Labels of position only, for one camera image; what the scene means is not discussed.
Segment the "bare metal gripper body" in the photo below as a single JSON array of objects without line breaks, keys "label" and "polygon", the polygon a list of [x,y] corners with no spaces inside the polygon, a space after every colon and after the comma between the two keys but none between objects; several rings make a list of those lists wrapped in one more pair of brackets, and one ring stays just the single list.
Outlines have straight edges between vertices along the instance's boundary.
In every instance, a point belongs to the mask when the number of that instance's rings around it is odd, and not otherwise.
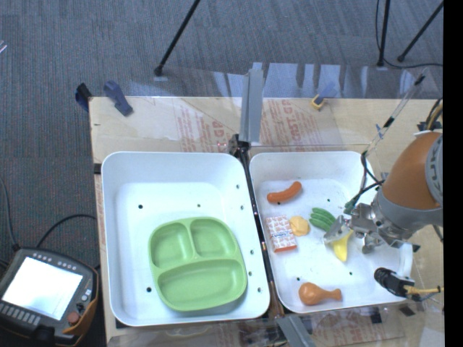
[{"label": "bare metal gripper body", "polygon": [[400,228],[389,219],[384,218],[381,213],[376,214],[375,206],[365,203],[358,204],[351,213],[349,227],[354,231],[355,236],[372,236],[381,241],[381,245],[392,248],[400,248],[415,233],[411,229]]}]

